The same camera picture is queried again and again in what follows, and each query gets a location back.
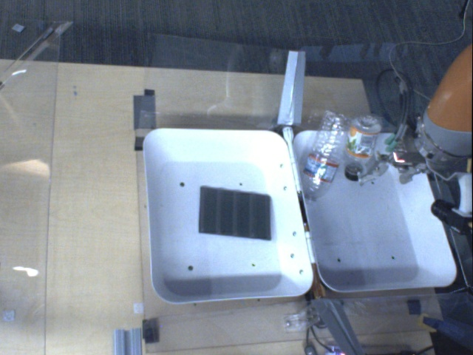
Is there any white plastic tray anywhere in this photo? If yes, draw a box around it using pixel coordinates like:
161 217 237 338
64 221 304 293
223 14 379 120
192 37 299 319
292 129 458 294
142 127 316 305

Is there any clear plastic water bottle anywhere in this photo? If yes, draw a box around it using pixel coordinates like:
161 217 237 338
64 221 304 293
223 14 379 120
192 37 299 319
302 109 349 202

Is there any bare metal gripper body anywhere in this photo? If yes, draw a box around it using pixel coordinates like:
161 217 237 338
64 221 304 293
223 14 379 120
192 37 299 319
375 138 461 175

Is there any black ribbed rectangular pad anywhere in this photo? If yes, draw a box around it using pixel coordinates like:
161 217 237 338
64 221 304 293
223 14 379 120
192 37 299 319
198 185 273 241

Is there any black cylinder on white bracket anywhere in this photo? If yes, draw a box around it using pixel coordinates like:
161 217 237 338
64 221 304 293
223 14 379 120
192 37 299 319
430 172 473 234

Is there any clear bottle with orange label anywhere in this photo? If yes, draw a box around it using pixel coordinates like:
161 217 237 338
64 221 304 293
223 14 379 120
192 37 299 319
344 113 383 183

